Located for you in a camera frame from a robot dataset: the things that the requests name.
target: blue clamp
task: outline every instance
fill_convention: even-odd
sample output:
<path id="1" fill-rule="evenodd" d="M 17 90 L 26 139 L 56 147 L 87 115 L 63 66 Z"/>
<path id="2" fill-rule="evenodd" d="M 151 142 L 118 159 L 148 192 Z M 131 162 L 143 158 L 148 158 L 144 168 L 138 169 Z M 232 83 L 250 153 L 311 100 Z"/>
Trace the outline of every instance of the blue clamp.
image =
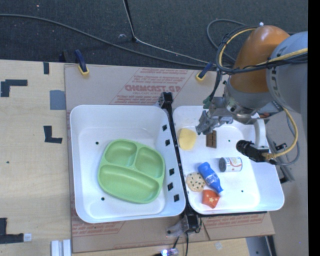
<path id="1" fill-rule="evenodd" d="M 75 54 L 76 59 L 77 59 L 77 61 L 78 61 L 78 63 L 79 63 L 78 68 L 79 68 L 79 70 L 80 70 L 80 73 L 81 73 L 83 76 L 88 75 L 88 74 L 89 74 L 89 69 L 88 69 L 87 66 L 86 66 L 85 59 L 84 59 L 84 57 L 82 56 L 80 50 L 78 50 L 78 49 L 75 50 L 75 51 L 74 51 L 74 54 Z"/>
<path id="2" fill-rule="evenodd" d="M 212 66 L 213 63 L 209 62 L 201 72 L 196 74 L 195 79 L 197 79 L 199 82 L 203 81 L 205 79 L 206 73 L 212 68 Z"/>

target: can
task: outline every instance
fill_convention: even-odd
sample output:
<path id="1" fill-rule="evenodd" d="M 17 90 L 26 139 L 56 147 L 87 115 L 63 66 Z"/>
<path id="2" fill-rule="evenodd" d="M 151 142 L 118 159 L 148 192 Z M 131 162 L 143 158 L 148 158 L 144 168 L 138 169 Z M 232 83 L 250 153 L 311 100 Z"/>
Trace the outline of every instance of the can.
<path id="1" fill-rule="evenodd" d="M 242 160 L 240 157 L 221 157 L 219 160 L 220 172 L 240 172 Z"/>

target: cracker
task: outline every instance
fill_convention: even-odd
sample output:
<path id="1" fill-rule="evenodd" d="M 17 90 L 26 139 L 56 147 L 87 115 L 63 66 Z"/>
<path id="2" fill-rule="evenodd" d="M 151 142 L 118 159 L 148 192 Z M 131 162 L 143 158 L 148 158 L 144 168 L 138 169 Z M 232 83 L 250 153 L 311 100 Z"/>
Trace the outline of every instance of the cracker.
<path id="1" fill-rule="evenodd" d="M 204 178 L 197 171 L 189 173 L 186 176 L 185 183 L 194 192 L 202 192 L 206 185 Z"/>

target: cardboard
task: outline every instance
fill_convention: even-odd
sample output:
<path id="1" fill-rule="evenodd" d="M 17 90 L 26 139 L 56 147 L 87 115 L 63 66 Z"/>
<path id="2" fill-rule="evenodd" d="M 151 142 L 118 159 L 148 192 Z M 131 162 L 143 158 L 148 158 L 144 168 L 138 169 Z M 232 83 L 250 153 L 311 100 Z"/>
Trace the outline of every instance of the cardboard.
<path id="1" fill-rule="evenodd" d="M 198 106 L 212 92 L 216 73 L 209 71 L 197 81 L 199 70 L 88 65 L 90 73 L 79 72 L 76 64 L 66 64 L 65 97 L 67 113 L 68 160 L 71 194 L 72 251 L 93 252 L 156 245 L 172 245 L 176 237 L 167 236 L 166 228 L 180 216 L 90 224 L 76 213 L 69 116 L 71 110 L 89 105 L 156 105 L 162 92 L 172 92 L 172 107 Z M 221 96 L 223 87 L 216 91 Z M 202 218 L 199 233 L 191 233 L 189 242 L 224 240 L 273 235 L 269 213 L 223 215 Z"/>

